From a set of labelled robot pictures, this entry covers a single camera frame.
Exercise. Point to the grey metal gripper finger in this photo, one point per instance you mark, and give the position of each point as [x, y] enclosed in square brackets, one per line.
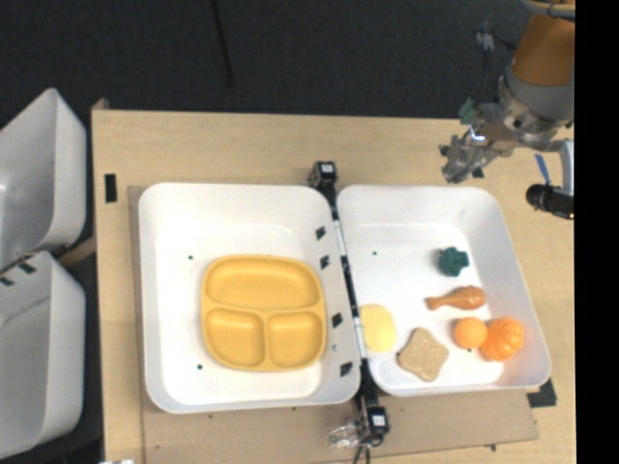
[479, 158]
[453, 161]

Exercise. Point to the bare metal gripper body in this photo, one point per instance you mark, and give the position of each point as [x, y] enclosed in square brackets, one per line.
[515, 126]

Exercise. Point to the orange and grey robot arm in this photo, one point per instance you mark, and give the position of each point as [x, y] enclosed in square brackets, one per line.
[544, 51]

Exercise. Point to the white plastic tray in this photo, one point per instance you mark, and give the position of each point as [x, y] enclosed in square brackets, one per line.
[401, 211]
[179, 356]

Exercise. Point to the green broccoli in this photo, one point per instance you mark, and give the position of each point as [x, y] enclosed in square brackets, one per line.
[453, 261]

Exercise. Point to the brown chicken drumstick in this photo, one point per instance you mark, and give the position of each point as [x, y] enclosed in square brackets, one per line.
[464, 298]

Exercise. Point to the thin black and white rod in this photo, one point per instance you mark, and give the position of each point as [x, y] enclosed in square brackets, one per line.
[344, 259]

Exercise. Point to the orange ball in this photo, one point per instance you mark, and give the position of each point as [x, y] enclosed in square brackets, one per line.
[469, 331]

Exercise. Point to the orange pumpkin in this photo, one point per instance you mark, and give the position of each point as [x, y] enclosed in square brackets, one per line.
[505, 340]

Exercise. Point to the pale yellow oval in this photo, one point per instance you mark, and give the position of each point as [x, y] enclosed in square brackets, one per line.
[378, 329]

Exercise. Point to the beige bread slice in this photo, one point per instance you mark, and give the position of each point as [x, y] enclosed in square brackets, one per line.
[423, 355]

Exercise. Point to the yellow divided plate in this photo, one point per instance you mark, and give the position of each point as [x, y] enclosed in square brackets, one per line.
[261, 283]

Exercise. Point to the black cylinder on white bracket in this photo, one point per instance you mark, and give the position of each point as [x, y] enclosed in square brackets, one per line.
[551, 200]

